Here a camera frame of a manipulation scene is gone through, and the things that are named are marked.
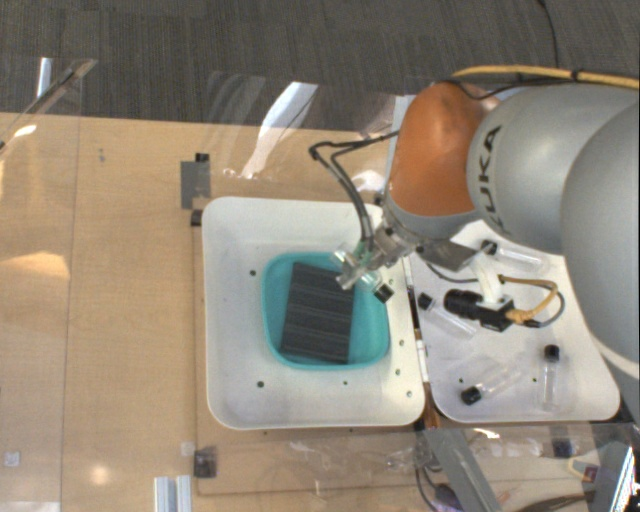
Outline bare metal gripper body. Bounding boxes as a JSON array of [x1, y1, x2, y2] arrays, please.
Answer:
[[370, 227, 417, 272]]

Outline dark grey striped block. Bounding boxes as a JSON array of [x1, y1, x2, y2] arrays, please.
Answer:
[[278, 261, 358, 365]]

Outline teal plastic bowl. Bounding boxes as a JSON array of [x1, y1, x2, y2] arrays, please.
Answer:
[[260, 251, 392, 371]]

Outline thin black and white rod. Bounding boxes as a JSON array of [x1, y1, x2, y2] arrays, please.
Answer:
[[402, 255, 432, 387]]

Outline white plastic tray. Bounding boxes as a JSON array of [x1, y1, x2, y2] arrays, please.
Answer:
[[407, 202, 622, 424], [200, 195, 427, 431]]

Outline black cylinder on white bracket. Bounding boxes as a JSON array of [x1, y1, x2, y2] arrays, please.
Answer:
[[443, 249, 517, 333]]

